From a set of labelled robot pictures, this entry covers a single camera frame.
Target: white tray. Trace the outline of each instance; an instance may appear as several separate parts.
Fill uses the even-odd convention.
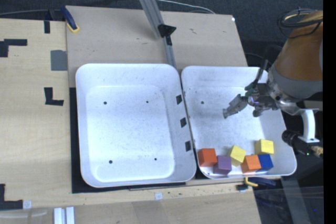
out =
[[[87,184],[175,183],[194,176],[196,161],[175,68],[90,63],[77,70],[76,92],[80,168]]]
[[[190,126],[195,149],[214,148],[217,155],[226,155],[237,145],[247,155],[255,153],[254,142],[259,139],[272,140],[275,153],[271,155],[274,167],[267,172],[242,174],[240,166],[232,166],[227,175],[213,173],[212,167],[200,167],[211,179],[242,178],[246,176],[285,176],[297,167],[293,149],[282,141],[286,129],[280,110],[268,110],[262,116],[252,115],[254,108],[247,106],[241,112],[223,117],[223,109],[237,95],[244,95],[244,87],[256,77],[255,67],[186,67],[181,74],[185,103],[190,117]],[[266,82],[264,72],[260,82]]]

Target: yellow cube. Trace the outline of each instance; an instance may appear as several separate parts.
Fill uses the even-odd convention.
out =
[[[231,157],[231,163],[234,166],[239,166],[245,158],[246,150],[234,145],[228,152],[228,156]]]
[[[260,139],[254,143],[255,154],[274,154],[273,141]]]

